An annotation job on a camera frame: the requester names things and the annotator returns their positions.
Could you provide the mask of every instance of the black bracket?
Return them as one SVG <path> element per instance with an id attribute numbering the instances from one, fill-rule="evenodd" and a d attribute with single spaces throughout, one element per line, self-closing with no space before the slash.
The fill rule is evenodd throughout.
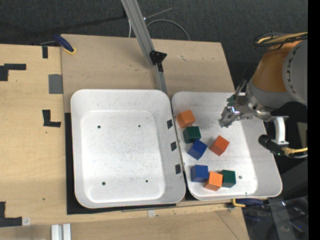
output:
<path id="1" fill-rule="evenodd" d="M 160 51 L 152 50 L 149 55 L 152 64 L 157 64 L 159 72 L 163 72 L 164 68 L 162 67 L 162 61 L 166 58 L 167 54 Z"/>

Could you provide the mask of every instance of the blue clamp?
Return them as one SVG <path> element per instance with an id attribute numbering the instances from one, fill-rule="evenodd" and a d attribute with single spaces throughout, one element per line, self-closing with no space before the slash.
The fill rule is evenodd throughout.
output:
<path id="1" fill-rule="evenodd" d="M 72 47 L 70 43 L 66 39 L 64 39 L 62 36 L 54 34 L 53 40 L 60 44 L 63 47 L 63 50 L 67 52 L 70 55 L 74 55 L 76 53 L 76 48 Z"/>

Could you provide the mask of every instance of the metal pole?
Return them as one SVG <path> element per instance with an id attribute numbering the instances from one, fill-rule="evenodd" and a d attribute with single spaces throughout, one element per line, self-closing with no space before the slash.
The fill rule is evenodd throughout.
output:
<path id="1" fill-rule="evenodd" d="M 137 0 L 121 0 L 125 13 L 130 21 L 135 37 L 146 59 L 147 64 L 154 68 L 155 80 L 159 90 L 167 93 L 165 76 L 162 67 L 153 64 L 150 53 L 155 50 L 150 34 L 148 32 L 144 17 L 140 11 Z"/>

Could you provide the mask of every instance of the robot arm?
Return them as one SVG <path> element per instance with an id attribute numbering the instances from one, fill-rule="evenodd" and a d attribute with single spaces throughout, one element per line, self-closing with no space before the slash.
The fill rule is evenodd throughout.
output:
<path id="1" fill-rule="evenodd" d="M 308 108 L 308 33 L 271 33 L 254 39 L 257 49 L 265 49 L 252 78 L 243 80 L 227 99 L 219 124 L 229 127 L 234 121 L 257 117 L 274 122 L 275 138 L 262 135 L 259 143 L 275 155 L 305 158 L 294 153 L 307 149 L 289 148 L 285 140 L 287 116 L 272 116 L 272 111 L 288 102 L 299 102 Z"/>

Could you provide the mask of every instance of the orange cube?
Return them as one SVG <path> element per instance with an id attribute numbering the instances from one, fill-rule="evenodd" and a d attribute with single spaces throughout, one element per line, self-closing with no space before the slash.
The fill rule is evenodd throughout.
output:
<path id="1" fill-rule="evenodd" d="M 221 188 L 223 175 L 214 171 L 209 171 L 209 178 L 204 182 L 204 187 L 208 190 L 217 191 Z"/>
<path id="2" fill-rule="evenodd" d="M 192 113 L 191 109 L 180 112 L 176 117 L 176 120 L 179 123 L 181 128 L 190 127 L 196 121 L 194 114 Z"/>
<path id="3" fill-rule="evenodd" d="M 223 152 L 225 152 L 228 145 L 229 141 L 219 135 L 209 149 L 220 156 Z"/>

